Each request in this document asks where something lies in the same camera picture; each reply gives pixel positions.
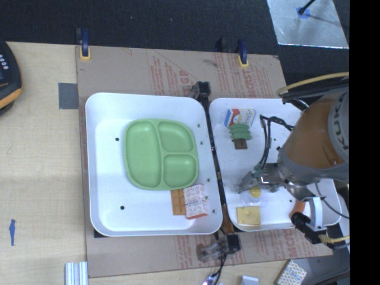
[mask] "clamp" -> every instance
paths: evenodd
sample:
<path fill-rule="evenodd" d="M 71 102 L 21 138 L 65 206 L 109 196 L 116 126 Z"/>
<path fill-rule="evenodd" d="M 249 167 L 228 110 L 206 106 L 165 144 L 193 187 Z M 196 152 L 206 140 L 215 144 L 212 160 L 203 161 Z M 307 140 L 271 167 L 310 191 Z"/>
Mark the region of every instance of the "clamp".
<path fill-rule="evenodd" d="M 91 52 L 90 47 L 88 46 L 88 30 L 86 28 L 77 27 L 77 44 L 80 45 L 80 58 L 81 59 L 90 59 Z"/>
<path fill-rule="evenodd" d="M 214 52 L 219 52 L 219 53 L 231 52 L 231 50 L 228 48 L 227 40 L 224 36 L 219 38 L 219 40 L 215 42 Z M 235 50 L 235 53 L 239 53 L 239 56 L 238 56 L 239 65 L 242 68 L 247 67 L 248 66 L 247 45 L 245 44 L 244 40 L 241 38 L 239 38 L 239 40 L 237 41 L 237 48 Z"/>

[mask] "blue clamp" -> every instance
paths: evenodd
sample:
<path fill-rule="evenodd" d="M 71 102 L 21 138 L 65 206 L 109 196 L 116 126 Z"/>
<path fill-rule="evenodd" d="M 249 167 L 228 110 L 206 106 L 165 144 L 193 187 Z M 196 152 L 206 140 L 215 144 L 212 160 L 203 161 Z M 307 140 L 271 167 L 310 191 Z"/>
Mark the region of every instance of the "blue clamp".
<path fill-rule="evenodd" d="M 237 41 L 237 49 L 239 50 L 239 64 L 241 67 L 247 67 L 248 66 L 248 60 L 247 60 L 247 45 L 245 42 L 239 38 Z"/>
<path fill-rule="evenodd" d="M 77 28 L 77 44 L 80 45 L 81 59 L 90 59 L 91 52 L 88 46 L 88 30 L 86 28 Z"/>

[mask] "white tray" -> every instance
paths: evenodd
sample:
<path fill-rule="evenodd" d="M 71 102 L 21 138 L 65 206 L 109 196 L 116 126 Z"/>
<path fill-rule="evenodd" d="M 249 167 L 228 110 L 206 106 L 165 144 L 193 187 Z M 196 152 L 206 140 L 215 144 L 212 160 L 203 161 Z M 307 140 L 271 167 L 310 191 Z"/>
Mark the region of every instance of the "white tray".
<path fill-rule="evenodd" d="M 229 134 L 229 130 L 224 125 L 224 119 L 228 109 L 255 109 L 256 115 L 250 128 L 252 139 L 247 141 L 248 149 L 236 150 Z M 300 110 L 292 104 L 283 104 L 281 99 L 231 99 L 219 98 L 210 104 L 210 118 L 213 128 L 216 153 L 220 165 L 221 177 L 226 194 L 226 204 L 229 217 L 232 223 L 243 231 L 258 231 L 270 229 L 294 228 L 289 218 L 289 213 L 295 205 L 295 199 L 284 188 L 272 193 L 262 189 L 262 194 L 267 203 L 261 206 L 261 225 L 249 226 L 238 224 L 236 207 L 243 207 L 240 194 L 236 192 L 234 185 L 240 183 L 248 171 L 253 171 L 254 166 L 260 161 L 264 151 L 264 131 L 261 127 L 260 114 L 270 117 L 277 116 L 286 121 L 289 125 L 294 125 L 299 119 Z M 268 156 L 268 163 L 277 161 L 277 147 L 282 147 L 290 132 L 281 125 L 271 124 L 272 145 Z M 336 210 L 340 210 L 338 195 L 334 186 L 334 181 L 329 179 L 321 180 L 318 184 L 322 194 L 327 195 L 329 204 Z M 310 191 L 317 194 L 314 184 L 308 185 Z M 330 210 L 324 202 L 322 203 L 324 225 L 336 224 L 340 216 Z M 310 207 L 307 204 L 304 214 L 310 216 Z"/>
<path fill-rule="evenodd" d="M 122 133 L 136 119 L 179 121 L 197 144 L 199 173 L 205 185 L 208 215 L 187 219 L 172 214 L 170 191 L 134 186 L 126 175 Z M 223 218 L 204 108 L 194 99 L 97 93 L 85 105 L 90 188 L 90 217 L 105 236 L 206 235 L 216 232 Z"/>

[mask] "cardboard sheet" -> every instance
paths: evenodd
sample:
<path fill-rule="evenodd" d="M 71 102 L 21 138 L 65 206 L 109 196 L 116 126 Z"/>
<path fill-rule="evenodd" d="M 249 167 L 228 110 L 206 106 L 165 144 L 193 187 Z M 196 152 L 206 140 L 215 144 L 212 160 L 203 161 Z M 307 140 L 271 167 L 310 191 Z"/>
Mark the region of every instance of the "cardboard sheet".
<path fill-rule="evenodd" d="M 234 53 L 91 47 L 91 58 L 76 49 L 83 168 L 85 236 L 89 277 L 216 267 L 219 261 L 198 260 L 199 245 L 215 241 L 204 236 L 103 237 L 92 227 L 89 212 L 85 103 L 98 92 L 187 96 L 197 81 L 208 81 L 210 100 L 219 97 L 272 98 L 284 87 L 276 56 L 248 55 L 242 68 Z M 242 250 L 226 265 L 331 255 L 312 245 L 295 229 L 239 233 Z"/>

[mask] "black device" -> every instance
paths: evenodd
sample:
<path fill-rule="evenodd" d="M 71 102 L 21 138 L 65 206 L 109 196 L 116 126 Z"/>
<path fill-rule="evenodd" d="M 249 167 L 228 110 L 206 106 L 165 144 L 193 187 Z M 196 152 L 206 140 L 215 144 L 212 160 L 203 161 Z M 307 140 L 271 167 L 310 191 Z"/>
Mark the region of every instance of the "black device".
<path fill-rule="evenodd" d="M 23 88 L 16 58 L 7 43 L 0 38 L 0 115 L 13 106 Z"/>

